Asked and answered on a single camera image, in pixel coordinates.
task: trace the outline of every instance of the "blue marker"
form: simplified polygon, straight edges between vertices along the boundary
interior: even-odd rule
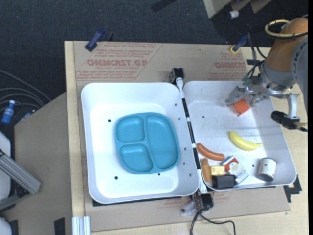
[[[15,101],[10,100],[9,106],[3,112],[1,124],[7,125],[11,121],[13,114],[14,114],[14,105],[15,105]]]

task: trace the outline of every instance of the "hot dog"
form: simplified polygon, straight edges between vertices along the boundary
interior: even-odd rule
[[[197,143],[197,150],[202,155],[204,155],[205,157],[212,159],[212,160],[223,161],[225,159],[224,154],[210,151],[207,148],[205,148],[201,143]]]

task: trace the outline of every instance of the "banana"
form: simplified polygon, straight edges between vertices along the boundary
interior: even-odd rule
[[[242,137],[240,137],[235,131],[229,132],[230,139],[232,142],[240,149],[245,151],[253,151],[257,147],[263,146],[262,143],[253,143],[249,142],[247,140],[244,140]]]

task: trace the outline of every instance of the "blue plate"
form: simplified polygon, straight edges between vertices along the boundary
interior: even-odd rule
[[[115,125],[115,143],[122,165],[135,174],[164,172],[180,159],[173,124],[160,113],[122,117]]]

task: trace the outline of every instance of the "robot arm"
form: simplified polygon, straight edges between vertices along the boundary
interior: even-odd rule
[[[280,23],[284,23],[280,33],[269,30],[271,26]],[[241,100],[244,95],[250,99],[251,107],[269,96],[285,98],[289,105],[288,114],[275,111],[272,113],[272,119],[288,129],[307,131],[296,116],[296,98],[299,95],[283,92],[297,83],[303,93],[308,113],[308,28],[306,18],[277,20],[267,24],[265,32],[276,40],[267,58],[259,63],[259,74],[250,76],[243,83],[243,88],[236,87],[226,104],[231,105]]]

